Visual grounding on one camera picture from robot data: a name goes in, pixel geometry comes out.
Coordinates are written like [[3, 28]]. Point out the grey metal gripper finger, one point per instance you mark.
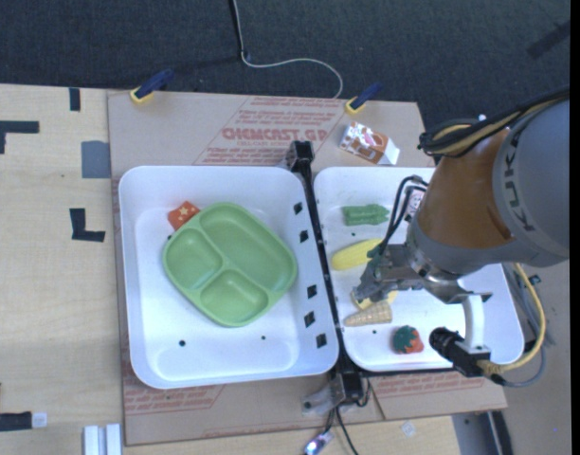
[[364, 285], [381, 294]]

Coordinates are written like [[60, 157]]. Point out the yellow toy corn cob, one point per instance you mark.
[[349, 255]]

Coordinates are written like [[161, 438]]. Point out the brown cardboard board red print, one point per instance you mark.
[[176, 126]]

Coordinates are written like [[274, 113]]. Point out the orange packet with yellow stars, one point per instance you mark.
[[181, 215]]

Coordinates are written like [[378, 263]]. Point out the beige toy ice cream cone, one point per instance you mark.
[[373, 315]]

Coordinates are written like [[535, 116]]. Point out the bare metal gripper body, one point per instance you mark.
[[404, 273]]

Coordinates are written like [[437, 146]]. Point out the black cylinder on white bracket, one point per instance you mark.
[[460, 346]]

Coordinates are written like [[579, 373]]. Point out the green toy asparagus bundle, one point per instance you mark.
[[366, 214]]

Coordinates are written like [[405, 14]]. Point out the white plastic tray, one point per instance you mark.
[[432, 311], [223, 353]]

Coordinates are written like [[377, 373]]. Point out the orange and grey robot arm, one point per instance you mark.
[[465, 206]]

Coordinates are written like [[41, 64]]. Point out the green divided plate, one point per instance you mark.
[[233, 259]]

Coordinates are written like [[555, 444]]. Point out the white and orange carton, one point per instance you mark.
[[368, 143]]

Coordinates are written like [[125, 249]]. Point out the yellow toy food piece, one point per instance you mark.
[[366, 303]]

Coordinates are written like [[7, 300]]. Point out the red toy strawberry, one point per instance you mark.
[[407, 340]]

